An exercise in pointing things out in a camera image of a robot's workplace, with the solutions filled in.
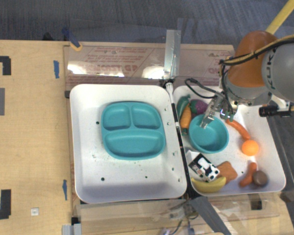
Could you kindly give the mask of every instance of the yellow stick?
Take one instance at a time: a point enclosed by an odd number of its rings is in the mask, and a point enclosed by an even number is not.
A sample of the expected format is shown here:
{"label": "yellow stick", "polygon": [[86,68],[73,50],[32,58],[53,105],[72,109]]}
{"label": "yellow stick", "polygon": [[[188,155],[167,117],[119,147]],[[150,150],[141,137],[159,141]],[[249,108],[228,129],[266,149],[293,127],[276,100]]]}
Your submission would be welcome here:
{"label": "yellow stick", "polygon": [[274,34],[282,23],[288,18],[291,12],[294,10],[294,0],[288,0],[279,14],[273,19],[271,24],[266,29],[266,32]]}

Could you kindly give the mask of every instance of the wooden board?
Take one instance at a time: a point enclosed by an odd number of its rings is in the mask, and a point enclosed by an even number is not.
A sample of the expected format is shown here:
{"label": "wooden board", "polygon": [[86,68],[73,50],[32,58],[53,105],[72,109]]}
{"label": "wooden board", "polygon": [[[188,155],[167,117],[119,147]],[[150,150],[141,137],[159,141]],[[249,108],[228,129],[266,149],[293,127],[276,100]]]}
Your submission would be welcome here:
{"label": "wooden board", "polygon": [[[71,223],[71,174],[66,99],[65,42],[0,41],[12,75],[2,75],[5,115],[0,116],[0,191],[11,189],[11,215],[0,234],[61,234]],[[56,79],[53,61],[59,62]],[[62,189],[67,181],[67,200]],[[39,208],[31,216],[31,208]]]}

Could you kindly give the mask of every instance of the blue tape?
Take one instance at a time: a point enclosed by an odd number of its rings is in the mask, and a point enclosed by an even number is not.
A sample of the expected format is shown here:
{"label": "blue tape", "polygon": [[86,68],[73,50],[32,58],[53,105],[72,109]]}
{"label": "blue tape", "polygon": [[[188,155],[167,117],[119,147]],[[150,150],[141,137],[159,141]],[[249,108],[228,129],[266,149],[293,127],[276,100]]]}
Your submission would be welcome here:
{"label": "blue tape", "polygon": [[53,61],[53,69],[54,69],[55,78],[60,78],[59,77],[59,73],[60,73],[59,62],[56,60]]}
{"label": "blue tape", "polygon": [[69,41],[76,47],[79,48],[80,44],[78,42],[78,40],[76,39],[76,37],[69,31],[69,29],[67,29],[66,27],[63,27],[62,29],[62,34],[65,35]]}
{"label": "blue tape", "polygon": [[67,199],[68,199],[68,187],[67,187],[67,181],[65,179],[63,180],[62,189],[63,189],[63,192],[64,192],[65,201],[67,201]]}

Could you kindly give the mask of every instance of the teal divided plate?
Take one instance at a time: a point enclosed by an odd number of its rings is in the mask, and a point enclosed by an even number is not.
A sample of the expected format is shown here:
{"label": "teal divided plate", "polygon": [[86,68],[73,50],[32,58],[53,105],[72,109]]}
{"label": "teal divided plate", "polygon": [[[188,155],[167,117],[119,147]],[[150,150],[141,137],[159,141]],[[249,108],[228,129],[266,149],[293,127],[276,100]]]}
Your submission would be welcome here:
{"label": "teal divided plate", "polygon": [[205,129],[200,127],[204,114],[191,121],[189,137],[191,145],[202,153],[217,153],[224,150],[229,143],[229,132],[224,123],[214,117]]}
{"label": "teal divided plate", "polygon": [[142,102],[108,105],[101,115],[101,134],[104,148],[117,159],[154,158],[163,152],[166,145],[158,111]]}

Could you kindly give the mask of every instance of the teal bowl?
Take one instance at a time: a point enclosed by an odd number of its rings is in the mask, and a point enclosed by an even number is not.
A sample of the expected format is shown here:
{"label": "teal bowl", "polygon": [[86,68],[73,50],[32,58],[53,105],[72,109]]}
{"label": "teal bowl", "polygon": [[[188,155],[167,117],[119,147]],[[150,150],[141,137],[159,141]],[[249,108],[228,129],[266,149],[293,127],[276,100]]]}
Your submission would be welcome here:
{"label": "teal bowl", "polygon": [[189,137],[193,148],[202,153],[217,153],[229,143],[229,132],[224,123],[214,117],[205,129],[200,127],[204,115],[198,115],[191,121]]}

